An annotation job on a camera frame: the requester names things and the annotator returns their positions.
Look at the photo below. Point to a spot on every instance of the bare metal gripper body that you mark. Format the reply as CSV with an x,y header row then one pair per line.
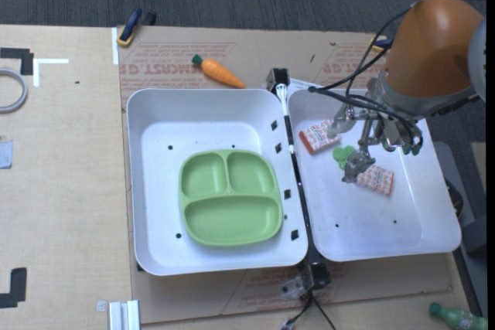
x,y
392,127

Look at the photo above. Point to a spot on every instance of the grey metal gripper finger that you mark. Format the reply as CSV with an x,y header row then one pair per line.
x,y
357,164
337,127

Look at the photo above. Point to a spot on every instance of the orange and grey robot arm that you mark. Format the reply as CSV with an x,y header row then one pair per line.
x,y
429,46

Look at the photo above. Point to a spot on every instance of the green toy grapes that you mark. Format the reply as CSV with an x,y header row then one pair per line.
x,y
340,154

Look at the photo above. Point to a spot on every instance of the orange and white packet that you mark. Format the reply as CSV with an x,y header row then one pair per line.
x,y
379,179
315,137

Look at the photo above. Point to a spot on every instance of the white paper sheet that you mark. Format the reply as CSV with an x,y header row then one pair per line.
x,y
303,84

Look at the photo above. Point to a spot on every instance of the thin black and white rod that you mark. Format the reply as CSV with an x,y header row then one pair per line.
x,y
299,174

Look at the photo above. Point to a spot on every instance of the white plastic tray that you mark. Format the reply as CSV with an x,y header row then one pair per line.
x,y
162,166
367,228

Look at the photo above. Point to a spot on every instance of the orange toy carrot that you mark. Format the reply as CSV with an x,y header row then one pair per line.
x,y
218,71

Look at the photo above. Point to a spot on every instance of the green divided plate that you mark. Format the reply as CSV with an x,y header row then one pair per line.
x,y
232,216

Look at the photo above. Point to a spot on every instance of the brown cardboard board red print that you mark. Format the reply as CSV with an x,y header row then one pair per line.
x,y
185,50

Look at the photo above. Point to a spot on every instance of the green plastic bottle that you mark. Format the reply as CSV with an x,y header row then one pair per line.
x,y
460,317

